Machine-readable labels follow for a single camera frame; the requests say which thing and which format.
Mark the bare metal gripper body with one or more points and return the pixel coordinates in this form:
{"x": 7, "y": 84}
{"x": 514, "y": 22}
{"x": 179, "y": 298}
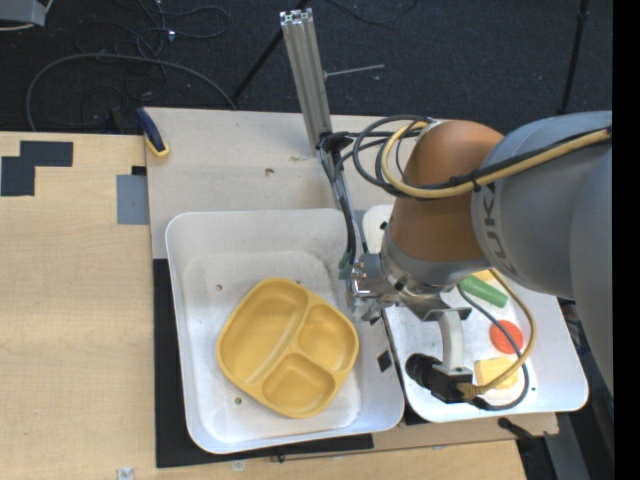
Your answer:
{"x": 372, "y": 280}

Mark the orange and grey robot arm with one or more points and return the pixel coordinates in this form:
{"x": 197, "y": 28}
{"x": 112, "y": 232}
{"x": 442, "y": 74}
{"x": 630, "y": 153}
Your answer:
{"x": 540, "y": 208}

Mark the yellow divided plate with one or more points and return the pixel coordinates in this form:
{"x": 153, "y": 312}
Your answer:
{"x": 280, "y": 338}

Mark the pale yellow flat piece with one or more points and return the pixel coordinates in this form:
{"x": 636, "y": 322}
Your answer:
{"x": 484, "y": 276}

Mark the green toy cylinder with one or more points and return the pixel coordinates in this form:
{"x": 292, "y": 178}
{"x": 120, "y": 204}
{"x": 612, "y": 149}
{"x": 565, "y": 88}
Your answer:
{"x": 485, "y": 291}

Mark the orange round disc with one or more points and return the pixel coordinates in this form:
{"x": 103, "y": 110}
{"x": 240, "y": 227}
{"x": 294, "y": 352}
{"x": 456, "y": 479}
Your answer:
{"x": 502, "y": 332}

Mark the yellow toy cheese wedge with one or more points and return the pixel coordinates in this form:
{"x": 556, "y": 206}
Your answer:
{"x": 492, "y": 370}

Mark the white plastic tray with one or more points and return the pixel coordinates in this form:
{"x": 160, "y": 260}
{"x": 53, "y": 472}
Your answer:
{"x": 210, "y": 328}
{"x": 550, "y": 368}

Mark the pale flat board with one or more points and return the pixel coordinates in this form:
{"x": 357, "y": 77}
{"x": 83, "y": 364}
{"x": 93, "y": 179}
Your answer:
{"x": 225, "y": 178}

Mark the black cylinder on white bracket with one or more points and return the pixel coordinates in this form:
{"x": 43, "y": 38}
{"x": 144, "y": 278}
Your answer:
{"x": 440, "y": 380}

